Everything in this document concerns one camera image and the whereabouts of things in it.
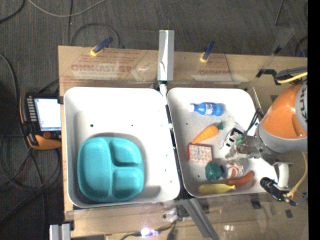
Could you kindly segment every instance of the teal plate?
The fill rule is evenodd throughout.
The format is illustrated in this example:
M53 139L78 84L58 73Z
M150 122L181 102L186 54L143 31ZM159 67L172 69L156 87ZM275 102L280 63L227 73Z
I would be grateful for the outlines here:
M79 149L77 177L80 191L91 201L131 200L141 193L145 184L141 152L125 138L89 138Z

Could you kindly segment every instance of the blue bottle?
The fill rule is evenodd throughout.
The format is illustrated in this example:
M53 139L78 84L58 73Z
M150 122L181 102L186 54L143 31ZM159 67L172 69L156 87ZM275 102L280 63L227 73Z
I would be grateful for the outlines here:
M197 111L201 115L205 116L221 116L222 113L224 112L224 108L220 104L216 103L208 103L208 102L203 102L201 104L190 104L188 107L188 110L190 112L192 111Z

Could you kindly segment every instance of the light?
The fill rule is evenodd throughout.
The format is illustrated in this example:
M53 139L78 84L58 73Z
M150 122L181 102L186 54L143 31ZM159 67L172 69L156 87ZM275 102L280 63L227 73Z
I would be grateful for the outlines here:
M159 232L157 230L149 229L147 227L144 227L143 229L141 229L140 234L141 234L141 237L143 238L159 236Z

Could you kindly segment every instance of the red and white can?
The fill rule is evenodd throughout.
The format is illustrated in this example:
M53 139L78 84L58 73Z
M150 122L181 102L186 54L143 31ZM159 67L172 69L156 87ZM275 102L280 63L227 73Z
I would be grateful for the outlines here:
M224 179L240 177L244 174L244 166L240 162L230 162L222 164L222 177Z

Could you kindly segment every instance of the dark wooden floor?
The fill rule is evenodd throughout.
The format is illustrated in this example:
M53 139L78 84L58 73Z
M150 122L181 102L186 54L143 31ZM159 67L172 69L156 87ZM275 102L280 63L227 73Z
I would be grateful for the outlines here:
M32 1L53 14L69 15L100 0ZM308 56L308 0L284 0L275 25L280 5L281 0L107 0L80 15L57 17L27 0L0 0L0 54L12 66L20 93L58 79L59 45L93 47L113 36L113 48L157 50L161 29L175 30L175 51L202 52L214 40L213 53L271 55L281 45L279 56ZM19 117L12 104L13 84L0 58L0 136L9 127L0 154L10 177L26 154L23 139L16 136ZM34 160L42 180L49 179L56 153L38 152ZM28 186L41 185L31 158L18 179ZM12 183L3 185L8 179L0 171L0 239L48 239L49 225L64 218L61 175L57 179L42 195Z

